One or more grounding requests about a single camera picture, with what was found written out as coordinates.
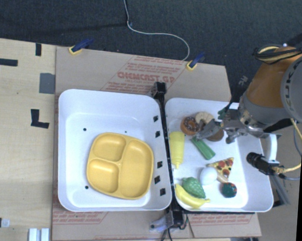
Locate green celery stick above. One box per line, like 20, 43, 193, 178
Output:
188, 136, 217, 161

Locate yellow divided plate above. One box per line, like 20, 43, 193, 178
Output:
84, 130, 157, 202

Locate pizza slice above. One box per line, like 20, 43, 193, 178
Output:
204, 154, 236, 183

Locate white egg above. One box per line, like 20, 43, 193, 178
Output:
198, 165, 219, 187

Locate red and green strawberry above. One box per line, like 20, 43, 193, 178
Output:
218, 180, 239, 200

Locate green grapes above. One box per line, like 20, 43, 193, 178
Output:
181, 176, 208, 200

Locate brown sprinkled doughnut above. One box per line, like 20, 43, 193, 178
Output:
179, 115, 202, 137

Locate brown round cookie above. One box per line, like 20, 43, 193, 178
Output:
205, 126, 225, 144

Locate black cylinder on white bracket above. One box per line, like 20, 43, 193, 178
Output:
245, 131, 284, 177

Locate black block with thin wires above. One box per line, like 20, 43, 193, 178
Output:
168, 208, 189, 230
150, 80, 169, 100

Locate yellow banana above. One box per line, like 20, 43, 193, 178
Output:
172, 183, 212, 210

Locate yellow squeeze bottle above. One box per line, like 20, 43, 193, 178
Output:
166, 130, 187, 171

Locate brown cardboard board red print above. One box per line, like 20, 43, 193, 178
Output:
40, 46, 276, 241

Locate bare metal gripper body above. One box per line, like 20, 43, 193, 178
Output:
218, 108, 267, 139

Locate white plastic tray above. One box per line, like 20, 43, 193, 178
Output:
49, 87, 181, 220
157, 96, 282, 218

